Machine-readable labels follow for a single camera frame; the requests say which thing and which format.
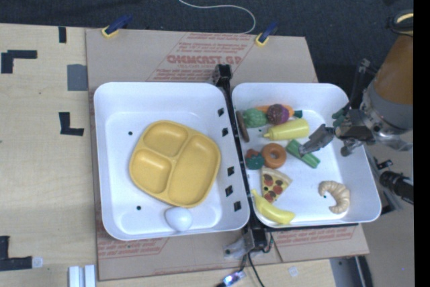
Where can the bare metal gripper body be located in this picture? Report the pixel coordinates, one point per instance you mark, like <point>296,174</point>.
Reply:
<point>356,131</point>

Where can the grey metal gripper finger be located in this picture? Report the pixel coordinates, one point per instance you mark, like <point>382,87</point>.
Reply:
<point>351,146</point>
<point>317,139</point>

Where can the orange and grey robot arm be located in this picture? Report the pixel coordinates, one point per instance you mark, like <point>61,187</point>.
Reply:
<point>394,77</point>

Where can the yellow mustard bottle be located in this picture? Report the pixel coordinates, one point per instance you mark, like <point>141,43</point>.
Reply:
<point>290,129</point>

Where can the purple grapes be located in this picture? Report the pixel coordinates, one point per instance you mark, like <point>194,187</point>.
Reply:
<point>277,114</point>

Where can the white plastic tray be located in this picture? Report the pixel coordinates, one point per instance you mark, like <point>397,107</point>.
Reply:
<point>117,178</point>
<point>302,185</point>

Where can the beige croissant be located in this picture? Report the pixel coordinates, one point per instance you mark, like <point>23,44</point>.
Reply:
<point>341,196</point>

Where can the orange doughnut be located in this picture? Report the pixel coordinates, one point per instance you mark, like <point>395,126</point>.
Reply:
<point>268,161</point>

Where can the pizza slice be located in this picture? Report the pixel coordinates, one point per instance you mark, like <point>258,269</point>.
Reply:
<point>272,183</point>

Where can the green broccoli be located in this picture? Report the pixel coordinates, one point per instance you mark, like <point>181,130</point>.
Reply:
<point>254,118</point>

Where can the red tomato with green leaf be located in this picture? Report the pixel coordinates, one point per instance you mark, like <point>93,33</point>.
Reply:
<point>254,161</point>

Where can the brown biscuit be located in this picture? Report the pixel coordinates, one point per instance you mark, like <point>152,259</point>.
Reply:
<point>243,127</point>

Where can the thin black rod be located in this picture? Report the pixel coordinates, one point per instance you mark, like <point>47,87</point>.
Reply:
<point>239,148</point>

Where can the yellow banana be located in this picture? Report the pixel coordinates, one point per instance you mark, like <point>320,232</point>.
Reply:
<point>273,211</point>

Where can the yellow divided plate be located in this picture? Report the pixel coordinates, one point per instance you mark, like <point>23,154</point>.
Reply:
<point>174,163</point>

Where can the white egg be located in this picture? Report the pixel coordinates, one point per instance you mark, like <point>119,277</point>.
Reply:
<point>178,219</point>

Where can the brown cardboard board red print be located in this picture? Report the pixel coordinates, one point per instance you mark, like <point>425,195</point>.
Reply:
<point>134,57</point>

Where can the black cylinder on white bracket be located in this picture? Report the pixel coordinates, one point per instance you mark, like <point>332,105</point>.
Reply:
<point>398,183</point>

